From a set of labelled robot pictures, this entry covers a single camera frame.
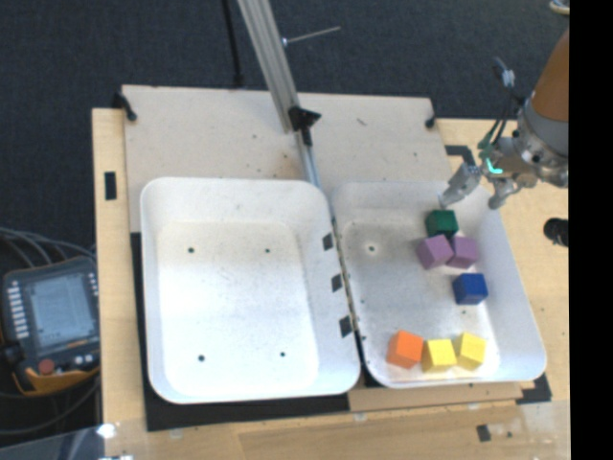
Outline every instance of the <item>white tray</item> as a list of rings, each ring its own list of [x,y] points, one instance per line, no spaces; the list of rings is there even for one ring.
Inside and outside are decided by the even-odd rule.
[[[141,196],[148,374],[172,403],[344,393],[359,377],[329,206],[304,181],[165,177]]]
[[[459,306],[451,281],[463,271],[420,264],[416,248],[427,237],[425,218],[441,209],[438,194],[446,187],[440,181],[352,183],[332,197],[368,370],[393,388],[533,380],[545,369],[545,350],[500,214],[488,208],[484,188],[448,209],[460,234],[478,243],[481,257],[468,272],[484,274],[488,298]],[[480,335],[488,342],[486,359],[475,371],[454,366],[438,373],[388,364],[388,342],[400,329],[424,339]]]

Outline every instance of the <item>emergency stop button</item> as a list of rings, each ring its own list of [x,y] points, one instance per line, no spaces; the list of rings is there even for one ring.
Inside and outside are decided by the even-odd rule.
[[[41,359],[38,362],[38,372],[40,373],[40,375],[43,375],[43,376],[52,375],[55,369],[56,369],[56,364],[54,363],[52,359],[48,357],[46,357],[45,359]]]

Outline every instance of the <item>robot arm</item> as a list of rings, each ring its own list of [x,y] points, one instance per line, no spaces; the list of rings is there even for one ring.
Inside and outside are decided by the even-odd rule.
[[[517,129],[502,137],[504,119],[479,143],[481,166],[463,164],[440,196],[443,208],[469,195],[485,177],[494,187],[491,209],[538,181],[568,187],[569,42],[567,29],[552,51],[534,91],[519,108]],[[512,88],[512,71],[502,62],[501,78]]]

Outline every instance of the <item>block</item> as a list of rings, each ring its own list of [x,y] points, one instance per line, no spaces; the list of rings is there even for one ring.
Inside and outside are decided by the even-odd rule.
[[[449,244],[451,250],[453,250],[453,256],[446,262],[447,265],[459,269],[468,269],[479,259],[477,241],[471,237],[462,237],[456,234],[451,238]]]
[[[487,342],[472,333],[461,333],[453,340],[458,365],[467,370],[479,368],[486,358]]]
[[[425,229],[428,237],[445,235],[451,239],[458,231],[458,221],[453,210],[433,210],[425,219]]]
[[[486,278],[480,272],[465,272],[451,285],[458,305],[477,305],[488,297]]]
[[[423,338],[419,335],[398,331],[390,339],[386,361],[402,368],[412,368],[421,361]]]
[[[453,257],[453,249],[443,234],[423,239],[417,248],[417,254],[424,269],[444,265]]]
[[[458,363],[451,339],[428,339],[423,344],[421,369],[443,372]]]

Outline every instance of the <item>black carpet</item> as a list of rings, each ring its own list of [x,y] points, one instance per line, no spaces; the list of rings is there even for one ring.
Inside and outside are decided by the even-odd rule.
[[[500,113],[494,57],[528,95],[569,26],[549,0],[270,1],[287,38],[341,27],[287,48],[300,92],[429,97],[445,118]],[[264,89],[230,5],[245,86]],[[0,0],[0,226],[90,246],[91,109],[122,84],[230,87],[234,75],[221,0]],[[0,400],[0,429],[15,407]]]

